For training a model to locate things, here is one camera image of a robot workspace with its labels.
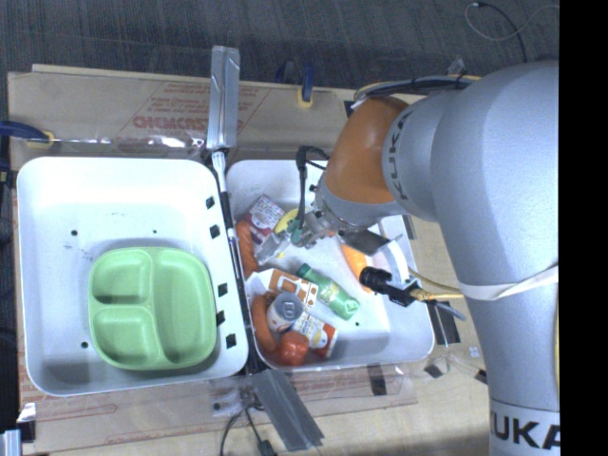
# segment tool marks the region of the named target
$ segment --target gray carpet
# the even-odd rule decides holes
[[[241,78],[271,82],[287,59],[311,62],[318,86],[443,74],[461,57],[484,75],[558,58],[559,11],[545,9],[520,33],[493,42],[467,24],[474,0],[0,0],[0,74],[34,63],[207,76],[213,45],[239,48]],[[560,0],[482,0],[520,27],[535,10]],[[471,9],[482,32],[504,36],[508,21]],[[8,117],[0,80],[0,120]],[[3,215],[9,211],[3,208]],[[0,431],[16,413],[16,365],[10,244],[2,245],[0,288]]]

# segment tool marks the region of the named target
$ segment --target green plate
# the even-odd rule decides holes
[[[89,277],[88,314],[97,352],[122,369],[190,367],[216,345],[209,272],[179,249],[122,248],[101,255]]]

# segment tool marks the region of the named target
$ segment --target green bottle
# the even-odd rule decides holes
[[[319,286],[316,298],[338,314],[349,320],[359,309],[359,301],[351,297],[333,280],[315,272],[308,263],[303,263],[297,272],[298,277],[310,280]]]

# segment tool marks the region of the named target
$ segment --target carrot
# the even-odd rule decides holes
[[[346,245],[344,243],[340,243],[340,247],[342,248],[342,254],[344,255],[344,258],[349,264],[349,267],[351,267],[352,273],[357,278],[357,280],[359,280],[361,271],[368,266],[368,258],[365,256],[365,254],[362,254],[358,250],[355,250],[354,248],[351,248],[349,245]],[[367,292],[371,292],[371,290],[365,287],[364,285],[362,285],[361,287],[363,287],[363,289],[365,289]]]
[[[264,352],[274,353],[278,349],[278,343],[268,328],[266,319],[266,297],[255,295],[251,301],[251,319],[254,323],[254,335],[258,345]]]
[[[252,272],[257,272],[259,269],[256,257],[254,256],[254,241],[251,238],[251,228],[249,227],[249,223],[242,219],[237,223],[236,230],[243,273],[245,278],[248,278]]]

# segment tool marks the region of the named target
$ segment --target sticker label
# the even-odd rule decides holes
[[[490,446],[513,456],[560,455],[560,414],[490,400]]]

